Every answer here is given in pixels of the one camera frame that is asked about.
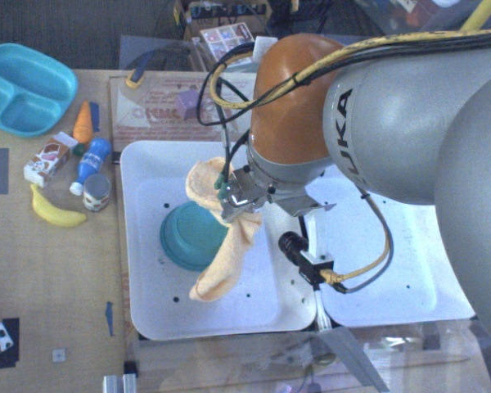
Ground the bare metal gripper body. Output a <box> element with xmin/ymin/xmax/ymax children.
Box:
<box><xmin>219</xmin><ymin>165</ymin><xmax>337</xmax><ymax>224</ymax></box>

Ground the yellow cloth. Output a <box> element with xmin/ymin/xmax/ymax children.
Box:
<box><xmin>185</xmin><ymin>156</ymin><xmax>264</xmax><ymax>303</ymax></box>

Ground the teal bowl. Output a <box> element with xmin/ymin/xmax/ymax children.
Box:
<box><xmin>159</xmin><ymin>201</ymin><xmax>231</xmax><ymax>273</ymax></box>

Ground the purple cube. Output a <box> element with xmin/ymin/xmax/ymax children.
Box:
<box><xmin>174</xmin><ymin>88</ymin><xmax>202</xmax><ymax>121</ymax></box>

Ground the white plastic tray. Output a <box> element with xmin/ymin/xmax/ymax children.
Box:
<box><xmin>119</xmin><ymin>139</ymin><xmax>318</xmax><ymax>341</ymax></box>
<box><xmin>305</xmin><ymin>165</ymin><xmax>476</xmax><ymax>328</ymax></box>

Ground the small can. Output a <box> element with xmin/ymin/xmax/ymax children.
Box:
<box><xmin>82</xmin><ymin>173</ymin><xmax>113</xmax><ymax>213</ymax></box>

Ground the colourful printed packet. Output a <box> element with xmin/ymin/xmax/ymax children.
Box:
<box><xmin>199</xmin><ymin>21</ymin><xmax>256</xmax><ymax>63</ymax></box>

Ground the blue bottle with white cap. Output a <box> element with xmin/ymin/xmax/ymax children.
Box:
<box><xmin>68</xmin><ymin>137</ymin><xmax>114</xmax><ymax>197</ymax></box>

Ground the orange carrot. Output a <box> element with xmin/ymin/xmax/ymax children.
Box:
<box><xmin>71</xmin><ymin>100</ymin><xmax>95</xmax><ymax>157</ymax></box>

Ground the brown cardboard box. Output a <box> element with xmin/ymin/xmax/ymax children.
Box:
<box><xmin>173</xmin><ymin>0</ymin><xmax>273</xmax><ymax>42</ymax></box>

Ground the yellow banana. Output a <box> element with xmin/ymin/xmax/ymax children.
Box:
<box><xmin>29</xmin><ymin>183</ymin><xmax>88</xmax><ymax>228</ymax></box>

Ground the brown and white carton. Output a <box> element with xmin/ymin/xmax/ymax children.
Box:
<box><xmin>23</xmin><ymin>131</ymin><xmax>79</xmax><ymax>189</ymax></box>

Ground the blue divided plate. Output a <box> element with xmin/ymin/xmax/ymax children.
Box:
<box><xmin>0</xmin><ymin>42</ymin><xmax>79</xmax><ymax>139</ymax></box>

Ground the black cylinder on white bracket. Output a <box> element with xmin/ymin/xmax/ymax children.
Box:
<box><xmin>277</xmin><ymin>210</ymin><xmax>336</xmax><ymax>288</ymax></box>

